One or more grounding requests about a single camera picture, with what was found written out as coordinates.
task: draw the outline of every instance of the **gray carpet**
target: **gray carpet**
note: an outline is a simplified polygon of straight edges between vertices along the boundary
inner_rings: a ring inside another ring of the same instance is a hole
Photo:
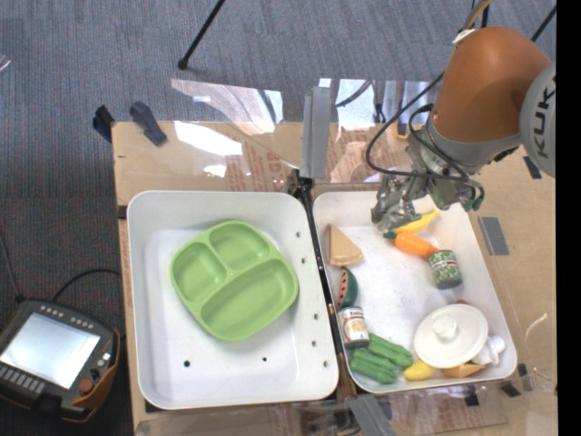
[[[19,289],[50,298],[83,270],[120,269],[111,145],[93,129],[148,104],[159,120],[221,119],[172,79],[280,91],[301,121],[320,78],[431,81],[473,0],[227,0],[181,71],[217,0],[0,0],[0,234]],[[497,0],[487,25],[532,36],[556,0]],[[556,17],[537,44],[556,60]],[[0,258],[0,327],[16,308]],[[119,278],[95,273],[61,302],[123,327]],[[85,425],[0,400],[0,435],[132,434],[124,366]]]

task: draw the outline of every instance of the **white lid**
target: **white lid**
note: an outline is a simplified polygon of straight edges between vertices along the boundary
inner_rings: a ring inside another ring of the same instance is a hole
[[[484,314],[463,303],[441,307],[424,318],[416,329],[418,357],[434,368],[452,368],[477,355],[488,337]]]

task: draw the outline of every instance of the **can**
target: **can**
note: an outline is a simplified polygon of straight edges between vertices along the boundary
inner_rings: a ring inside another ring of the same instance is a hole
[[[337,313],[343,345],[347,349],[363,347],[369,343],[369,331],[361,307],[345,307]]]
[[[438,289],[449,289],[462,282],[458,261],[452,251],[434,252],[428,257],[428,262]]]

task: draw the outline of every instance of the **green plate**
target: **green plate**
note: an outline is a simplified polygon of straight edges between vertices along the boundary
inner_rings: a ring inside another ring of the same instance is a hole
[[[172,258],[173,287],[212,336],[240,341],[287,310],[299,292],[291,265],[260,230],[240,220],[217,224]]]

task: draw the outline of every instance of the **carrot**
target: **carrot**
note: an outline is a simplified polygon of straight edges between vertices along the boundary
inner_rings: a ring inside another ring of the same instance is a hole
[[[401,251],[415,253],[416,255],[421,255],[425,258],[428,258],[432,253],[439,251],[438,247],[432,245],[414,233],[408,233],[405,231],[394,233],[393,231],[390,231],[384,233],[383,237],[392,240],[395,246]]]

